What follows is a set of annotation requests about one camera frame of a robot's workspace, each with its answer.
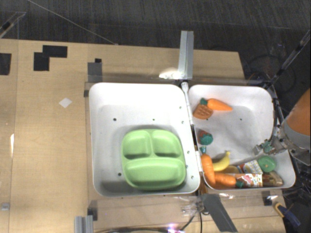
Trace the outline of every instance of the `white sticker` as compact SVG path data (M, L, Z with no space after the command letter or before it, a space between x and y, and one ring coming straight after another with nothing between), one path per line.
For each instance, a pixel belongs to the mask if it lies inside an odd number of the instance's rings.
M61 101L59 102L59 104L60 104L61 106L63 106L64 108L67 108L68 105L70 105L71 103L72 103L72 101L71 101L70 99L68 99L68 98L64 98L63 100L61 100Z

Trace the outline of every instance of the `green tray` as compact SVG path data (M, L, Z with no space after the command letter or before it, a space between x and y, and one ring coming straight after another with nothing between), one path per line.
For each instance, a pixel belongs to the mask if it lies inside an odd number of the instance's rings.
M179 186L186 177L183 149L166 130L135 130L122 141L122 168L129 185L140 190Z

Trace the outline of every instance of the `table top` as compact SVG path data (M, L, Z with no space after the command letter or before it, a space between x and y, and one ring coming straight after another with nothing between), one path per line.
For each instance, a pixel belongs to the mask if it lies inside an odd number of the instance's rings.
M34 71L34 52L42 52L43 45L67 46L67 58L50 58L50 71ZM91 203L84 98L87 64L99 58L103 74L150 78L177 67L179 49L0 39L0 53L12 54L10 75L0 76L4 108L0 203L11 205L10 210L0 211L0 232L73 232L75 216L86 216ZM193 76L244 78L238 53L206 50L194 51ZM66 108L59 104L65 98L72 101ZM280 190L271 195L284 204ZM223 195L222 202L239 232L285 232L272 206L263 206L260 192L230 196ZM125 200L103 198L99 208L109 216L94 222L95 232L104 227L165 224L167 215L172 215L171 223L188 221L181 215L180 203L168 203L163 209L168 198L162 198L162 205L157 199L147 198L146 206L139 207L138 200L128 200L124 206ZM137 218L146 213L152 214ZM189 232L198 231L198 220L187 227ZM218 232L210 216L203 216L203 221L204 229Z

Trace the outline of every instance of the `yellow banana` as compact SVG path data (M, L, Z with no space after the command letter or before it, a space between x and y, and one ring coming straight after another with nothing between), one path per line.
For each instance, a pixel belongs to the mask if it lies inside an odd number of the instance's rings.
M225 156L218 162L213 163L214 171L222 171L225 170L229 164L230 164L230 159L229 159L230 152L226 152Z

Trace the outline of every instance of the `orange carrot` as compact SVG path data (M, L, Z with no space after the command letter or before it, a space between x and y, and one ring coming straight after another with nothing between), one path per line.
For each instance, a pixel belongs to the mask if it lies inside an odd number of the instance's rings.
M215 173L213 168L213 162L209 155L202 154L201 156L202 167L204 175L211 186L215 185Z
M232 111L232 107L229 105L217 100L217 99L209 99L207 100L207 106L211 110L216 111Z
M228 187L235 187L237 180L234 176L224 173L215 173L215 182Z

